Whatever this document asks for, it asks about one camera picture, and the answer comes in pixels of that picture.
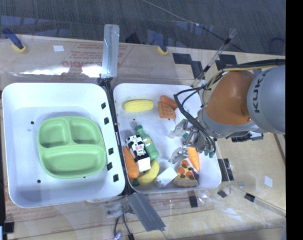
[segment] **table surface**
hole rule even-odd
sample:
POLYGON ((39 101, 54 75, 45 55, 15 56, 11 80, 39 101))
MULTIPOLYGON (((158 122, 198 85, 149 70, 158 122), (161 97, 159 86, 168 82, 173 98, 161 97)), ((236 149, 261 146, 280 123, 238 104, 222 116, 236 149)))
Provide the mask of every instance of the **table surface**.
MULTIPOLYGON (((53 72, 66 63, 101 61, 101 41, 18 35, 26 44, 25 53, 17 53, 8 39, 0 39, 0 90, 14 82, 52 82, 46 78, 17 77, 23 72, 47 69, 53 72), (77 58, 77 49, 88 45, 88 54, 77 58), (56 51, 55 46, 64 51, 56 51)), ((195 79, 191 63, 178 63, 176 55, 188 55, 192 62, 204 68, 215 55, 214 50, 168 47, 164 56, 153 45, 121 43, 118 54, 117 77, 112 87, 121 83, 149 83, 190 86, 195 79)), ((282 56, 228 52, 224 56, 246 63, 282 56)), ((206 73, 209 79, 217 71, 214 64, 206 73)), ((2 120, 2 101, 0 100, 2 120)), ((14 222, 14 233, 8 239, 114 239, 120 197, 108 200, 83 201, 48 207, 24 209, 10 199, 7 183, 4 129, 2 156, 5 185, 6 221, 14 222)), ((135 239, 280 239, 286 224, 286 144, 283 135, 266 133, 263 140, 232 143, 218 139, 217 158, 229 163, 227 176, 214 189, 186 190, 175 193, 148 194, 147 198, 165 223, 165 231, 145 232, 137 216, 125 214, 126 225, 135 239)), ((117 231, 127 234, 120 219, 117 231)))

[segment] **green divided dish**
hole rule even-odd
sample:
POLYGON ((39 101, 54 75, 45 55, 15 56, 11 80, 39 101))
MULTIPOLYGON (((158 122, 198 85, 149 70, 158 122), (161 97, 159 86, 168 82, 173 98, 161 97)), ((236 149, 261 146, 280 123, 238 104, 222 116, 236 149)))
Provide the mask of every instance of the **green divided dish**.
POLYGON ((38 129, 43 169, 56 178, 78 178, 100 172, 107 156, 99 126, 82 116, 53 117, 38 129))

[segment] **pizza slice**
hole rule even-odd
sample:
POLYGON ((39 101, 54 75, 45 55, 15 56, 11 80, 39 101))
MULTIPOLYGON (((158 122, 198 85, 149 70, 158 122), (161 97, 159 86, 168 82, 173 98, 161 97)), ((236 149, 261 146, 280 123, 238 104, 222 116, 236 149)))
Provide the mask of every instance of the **pizza slice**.
POLYGON ((177 177, 174 178, 172 183, 179 187, 189 188, 198 186, 199 175, 196 170, 191 167, 188 158, 183 159, 177 169, 177 177))

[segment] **toy carrot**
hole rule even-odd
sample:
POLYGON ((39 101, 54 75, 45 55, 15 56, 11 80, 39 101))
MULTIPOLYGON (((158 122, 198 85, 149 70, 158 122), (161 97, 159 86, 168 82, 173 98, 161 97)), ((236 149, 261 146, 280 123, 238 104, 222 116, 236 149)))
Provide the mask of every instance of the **toy carrot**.
POLYGON ((160 96, 160 101, 171 106, 174 110, 178 108, 176 101, 166 95, 160 96))
POLYGON ((125 157, 125 163, 126 163, 128 177, 131 179, 136 179, 140 175, 140 171, 138 169, 138 166, 137 166, 132 154, 130 153, 128 148, 125 146, 123 147, 123 154, 125 157))
POLYGON ((200 161, 198 159, 198 152, 196 148, 193 146, 189 146, 187 148, 187 153, 189 155, 189 160, 191 161, 192 165, 195 167, 197 171, 200 170, 200 161))

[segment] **corn cob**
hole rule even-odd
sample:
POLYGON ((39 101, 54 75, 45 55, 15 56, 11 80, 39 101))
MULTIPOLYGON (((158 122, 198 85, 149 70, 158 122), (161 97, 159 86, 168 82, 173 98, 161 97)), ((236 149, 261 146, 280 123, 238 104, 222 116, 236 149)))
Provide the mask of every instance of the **corn cob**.
POLYGON ((127 112, 141 112, 151 110, 153 107, 154 102, 150 99, 133 99, 124 104, 124 109, 127 112))

